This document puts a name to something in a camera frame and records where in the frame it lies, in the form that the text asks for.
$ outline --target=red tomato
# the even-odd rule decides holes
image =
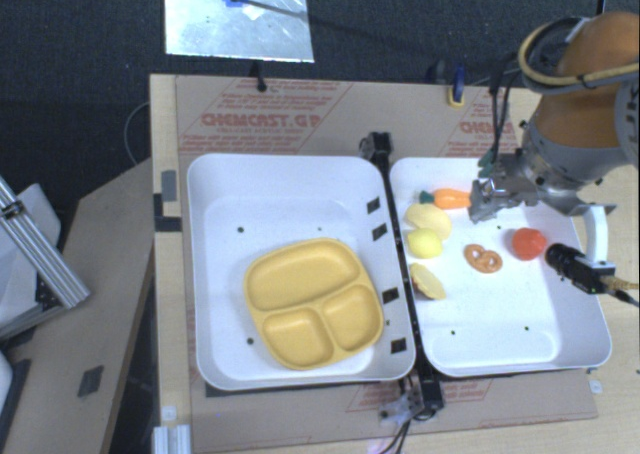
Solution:
[[[547,239],[535,228],[520,228],[511,239],[513,251],[520,260],[533,260],[547,246]]]

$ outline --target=orange carrot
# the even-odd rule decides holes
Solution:
[[[441,209],[462,209],[471,206],[469,193],[456,189],[437,189],[433,192],[434,204]]]

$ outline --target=silver metal sheet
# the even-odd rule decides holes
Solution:
[[[165,0],[168,54],[313,62],[306,0]]]

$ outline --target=brown pretzel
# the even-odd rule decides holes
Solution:
[[[502,258],[495,251],[485,250],[479,244],[469,244],[464,248],[464,258],[469,265],[481,273],[495,273],[502,268]]]

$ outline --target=yellow plate compartment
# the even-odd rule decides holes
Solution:
[[[352,356],[382,333],[382,307],[358,256],[335,239],[302,241],[256,259],[244,295],[282,365],[308,370]]]

